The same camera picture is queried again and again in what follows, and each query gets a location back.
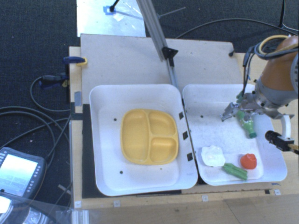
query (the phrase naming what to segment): white screen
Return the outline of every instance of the white screen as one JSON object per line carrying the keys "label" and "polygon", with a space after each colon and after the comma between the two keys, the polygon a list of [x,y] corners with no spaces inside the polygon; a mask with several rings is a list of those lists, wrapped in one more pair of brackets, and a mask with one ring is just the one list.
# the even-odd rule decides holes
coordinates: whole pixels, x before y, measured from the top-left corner
{"label": "white screen", "polygon": [[0,189],[23,196],[37,162],[8,154],[0,168]]}

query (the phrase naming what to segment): toy sink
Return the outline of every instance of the toy sink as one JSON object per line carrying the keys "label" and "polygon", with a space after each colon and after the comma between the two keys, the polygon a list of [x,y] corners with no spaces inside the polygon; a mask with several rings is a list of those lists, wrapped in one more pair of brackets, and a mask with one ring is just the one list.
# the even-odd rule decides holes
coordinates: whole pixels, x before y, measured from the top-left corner
{"label": "toy sink", "polygon": [[100,85],[89,99],[95,181],[101,193],[120,196],[196,184],[198,172],[177,88]]}
{"label": "toy sink", "polygon": [[121,123],[121,150],[136,164],[172,162],[178,155],[178,132],[171,115],[157,110],[134,109]]}

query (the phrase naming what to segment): black bracket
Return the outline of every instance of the black bracket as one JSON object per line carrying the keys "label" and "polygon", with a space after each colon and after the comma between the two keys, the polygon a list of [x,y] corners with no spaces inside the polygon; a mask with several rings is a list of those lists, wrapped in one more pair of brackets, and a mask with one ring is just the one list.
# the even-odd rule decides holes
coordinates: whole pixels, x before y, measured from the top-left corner
{"label": "black bracket", "polygon": [[178,53],[178,50],[168,48],[168,47],[163,47],[162,52],[163,52],[164,58],[169,59],[170,66],[174,67],[173,58]]}

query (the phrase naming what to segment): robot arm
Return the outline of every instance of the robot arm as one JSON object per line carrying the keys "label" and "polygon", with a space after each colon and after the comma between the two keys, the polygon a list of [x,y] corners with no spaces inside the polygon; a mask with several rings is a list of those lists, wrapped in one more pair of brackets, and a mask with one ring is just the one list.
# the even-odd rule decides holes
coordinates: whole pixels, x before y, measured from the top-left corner
{"label": "robot arm", "polygon": [[[275,51],[264,51],[267,49],[268,43],[277,42],[277,40],[283,41],[276,47]],[[245,93],[249,78],[250,61],[254,54],[268,60],[268,63],[260,78],[256,81],[255,90],[252,93]],[[290,129],[287,129],[290,126],[288,118],[292,118],[293,115],[286,118],[286,115],[278,111],[280,107],[298,99],[298,36],[278,35],[265,39],[249,49],[244,57],[243,67],[243,90],[237,96],[238,101],[236,103],[231,102],[225,109],[221,115],[221,120],[224,121],[235,116],[238,111],[245,113],[245,121],[250,120],[254,114],[266,114],[272,119],[280,119],[283,124],[283,135],[278,133],[276,133],[276,136],[268,134],[266,139],[273,143],[279,137],[285,142],[285,148],[281,148],[283,151],[298,149],[298,147],[293,146],[294,142],[290,143]]]}

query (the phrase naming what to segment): yellow cable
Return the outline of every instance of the yellow cable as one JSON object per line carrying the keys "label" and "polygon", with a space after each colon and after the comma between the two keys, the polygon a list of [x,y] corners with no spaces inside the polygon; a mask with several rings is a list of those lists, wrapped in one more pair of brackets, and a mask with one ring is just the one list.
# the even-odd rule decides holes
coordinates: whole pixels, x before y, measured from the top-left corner
{"label": "yellow cable", "polygon": [[261,42],[261,44],[258,46],[258,52],[262,55],[266,55],[267,53],[263,52],[262,51],[262,47],[264,46],[264,44],[266,44],[266,42],[270,41],[270,40],[273,40],[273,39],[277,39],[277,38],[288,38],[287,35],[273,35],[273,36],[269,36],[267,37],[265,40],[263,40]]}

